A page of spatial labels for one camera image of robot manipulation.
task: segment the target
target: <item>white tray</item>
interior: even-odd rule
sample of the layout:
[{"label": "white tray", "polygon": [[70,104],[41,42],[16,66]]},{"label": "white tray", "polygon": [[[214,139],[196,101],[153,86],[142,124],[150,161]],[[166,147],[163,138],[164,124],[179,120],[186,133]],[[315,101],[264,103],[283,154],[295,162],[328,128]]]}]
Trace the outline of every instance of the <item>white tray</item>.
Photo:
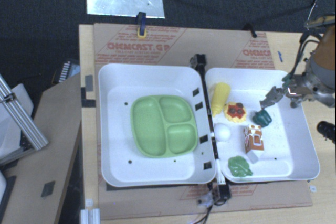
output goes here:
[{"label": "white tray", "polygon": [[[109,64],[99,72],[102,174],[117,187],[204,184],[216,174],[209,122],[199,74],[189,67]],[[172,94],[193,109],[198,136],[208,136],[181,156],[150,158],[136,147],[131,130],[132,103],[143,96]],[[195,105],[203,103],[196,110]],[[204,169],[204,164],[211,168]]]},{"label": "white tray", "polygon": [[[279,103],[266,108],[272,118],[269,126],[262,128],[265,151],[260,160],[252,164],[245,153],[243,129],[253,124],[252,117],[260,111],[259,101],[273,87],[281,87],[286,75],[279,70],[251,70],[213,68],[206,73],[210,100],[214,86],[224,82],[231,86],[227,102],[241,102],[247,110],[243,123],[233,123],[222,113],[215,123],[224,123],[231,130],[231,138],[217,142],[220,167],[229,180],[236,183],[313,179],[318,176],[320,165],[301,106],[292,109],[284,97]],[[234,177],[228,168],[228,159],[240,155],[247,160],[252,176]]]}]

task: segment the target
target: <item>toy milk carton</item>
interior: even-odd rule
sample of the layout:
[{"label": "toy milk carton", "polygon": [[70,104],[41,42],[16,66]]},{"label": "toy milk carton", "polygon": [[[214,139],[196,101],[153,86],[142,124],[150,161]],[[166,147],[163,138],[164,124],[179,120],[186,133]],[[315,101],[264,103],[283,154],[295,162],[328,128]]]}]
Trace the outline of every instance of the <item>toy milk carton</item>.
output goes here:
[{"label": "toy milk carton", "polygon": [[260,125],[250,124],[244,128],[245,152],[252,163],[256,163],[264,153],[263,134]]}]

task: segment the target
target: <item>toy corn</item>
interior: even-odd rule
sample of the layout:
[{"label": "toy corn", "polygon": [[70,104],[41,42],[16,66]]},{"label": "toy corn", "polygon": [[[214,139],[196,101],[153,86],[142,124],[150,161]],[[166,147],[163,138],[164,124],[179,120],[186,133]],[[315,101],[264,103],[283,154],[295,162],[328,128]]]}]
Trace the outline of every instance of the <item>toy corn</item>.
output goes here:
[{"label": "toy corn", "polygon": [[211,112],[213,117],[222,111],[230,91],[231,87],[226,83],[220,82],[216,85],[211,100]]}]

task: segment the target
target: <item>robotic hand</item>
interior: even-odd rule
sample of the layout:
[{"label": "robotic hand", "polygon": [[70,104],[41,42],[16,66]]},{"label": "robotic hand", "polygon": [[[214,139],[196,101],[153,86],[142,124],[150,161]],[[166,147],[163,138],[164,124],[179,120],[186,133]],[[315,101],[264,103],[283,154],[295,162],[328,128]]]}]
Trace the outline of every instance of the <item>robotic hand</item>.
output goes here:
[{"label": "robotic hand", "polygon": [[[306,22],[306,27],[327,26],[328,29],[321,37],[315,31],[303,33],[296,62],[290,73],[282,81],[282,88],[273,87],[260,101],[262,109],[279,102],[285,95],[291,100],[291,107],[296,108],[302,101],[317,100],[322,104],[334,108],[335,98],[335,16],[324,16],[313,22]],[[309,36],[319,39],[319,42],[307,40]],[[306,69],[302,74],[294,74],[296,66],[301,60],[304,48],[308,42],[318,43],[310,59],[305,59]]]}]

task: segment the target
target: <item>wooden table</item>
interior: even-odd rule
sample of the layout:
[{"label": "wooden table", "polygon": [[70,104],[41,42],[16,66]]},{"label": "wooden table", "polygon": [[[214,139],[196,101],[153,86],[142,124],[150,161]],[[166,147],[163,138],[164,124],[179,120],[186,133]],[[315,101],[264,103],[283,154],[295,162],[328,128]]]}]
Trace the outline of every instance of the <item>wooden table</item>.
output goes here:
[{"label": "wooden table", "polygon": [[[289,72],[297,54],[300,33],[266,33],[272,52],[276,69]],[[85,87],[85,76],[95,74],[92,25],[81,25],[80,35],[80,63],[81,86]],[[306,48],[305,57],[314,48],[309,45]],[[278,57],[278,51],[282,54],[283,62]],[[304,65],[300,65],[297,73],[302,72]],[[95,88],[86,93],[87,99],[95,99]],[[321,172],[309,185],[314,185],[317,192],[311,193],[313,206],[286,209],[267,209],[239,212],[225,212],[210,214],[207,223],[334,223],[336,211],[336,171],[335,171],[335,145],[325,141],[316,130],[317,124],[324,120],[335,124],[335,109],[325,107],[319,102],[305,102],[303,109],[306,114],[311,136],[318,154]],[[84,195],[85,199],[91,199],[92,206],[87,204],[87,209],[98,208],[98,175],[97,175],[97,137],[96,137],[96,112],[93,108],[82,109],[83,131],[83,165],[84,165]],[[137,219],[120,219],[102,221],[103,224],[142,224],[142,223],[193,223],[202,216],[182,215],[168,217],[151,217]]]}]

